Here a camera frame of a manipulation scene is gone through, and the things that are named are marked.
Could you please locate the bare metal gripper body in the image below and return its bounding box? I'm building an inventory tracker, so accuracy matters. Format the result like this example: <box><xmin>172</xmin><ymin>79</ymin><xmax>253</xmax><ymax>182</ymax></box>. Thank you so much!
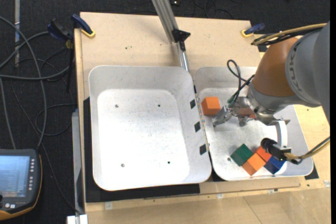
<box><xmin>230</xmin><ymin>97</ymin><xmax>277</xmax><ymax>126</ymax></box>

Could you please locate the white plastic tray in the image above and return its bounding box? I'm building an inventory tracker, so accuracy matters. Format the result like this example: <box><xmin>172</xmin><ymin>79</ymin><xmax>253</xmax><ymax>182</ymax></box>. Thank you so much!
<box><xmin>88</xmin><ymin>65</ymin><xmax>213</xmax><ymax>191</ymax></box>
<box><xmin>193</xmin><ymin>66</ymin><xmax>314</xmax><ymax>182</ymax></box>

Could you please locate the pale wood board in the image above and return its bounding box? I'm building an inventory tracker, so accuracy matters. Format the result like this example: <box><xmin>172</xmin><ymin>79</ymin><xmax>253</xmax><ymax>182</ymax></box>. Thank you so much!
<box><xmin>79</xmin><ymin>12</ymin><xmax>302</xmax><ymax>200</ymax></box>

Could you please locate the red cube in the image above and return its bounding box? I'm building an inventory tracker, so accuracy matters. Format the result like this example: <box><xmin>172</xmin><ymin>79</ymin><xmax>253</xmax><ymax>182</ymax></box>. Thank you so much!
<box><xmin>256</xmin><ymin>146</ymin><xmax>272</xmax><ymax>163</ymax></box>

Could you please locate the orange cube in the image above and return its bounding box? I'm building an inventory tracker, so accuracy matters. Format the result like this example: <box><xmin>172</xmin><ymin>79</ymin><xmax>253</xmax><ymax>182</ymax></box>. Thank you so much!
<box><xmin>241</xmin><ymin>153</ymin><xmax>267</xmax><ymax>177</ymax></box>
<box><xmin>201</xmin><ymin>96</ymin><xmax>222</xmax><ymax>116</ymax></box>

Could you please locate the blue cube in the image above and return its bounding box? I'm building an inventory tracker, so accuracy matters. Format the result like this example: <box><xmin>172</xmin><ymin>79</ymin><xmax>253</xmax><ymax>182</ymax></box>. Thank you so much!
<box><xmin>263</xmin><ymin>156</ymin><xmax>287</xmax><ymax>175</ymax></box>

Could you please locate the green cube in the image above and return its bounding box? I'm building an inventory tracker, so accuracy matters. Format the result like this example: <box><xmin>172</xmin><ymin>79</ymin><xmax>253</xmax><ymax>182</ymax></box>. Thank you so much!
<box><xmin>230</xmin><ymin>143</ymin><xmax>254</xmax><ymax>167</ymax></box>

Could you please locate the black cylinder on white bracket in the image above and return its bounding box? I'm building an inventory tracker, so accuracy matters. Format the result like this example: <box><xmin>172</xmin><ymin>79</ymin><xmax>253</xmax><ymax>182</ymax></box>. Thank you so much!
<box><xmin>260</xmin><ymin>119</ymin><xmax>292</xmax><ymax>162</ymax></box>

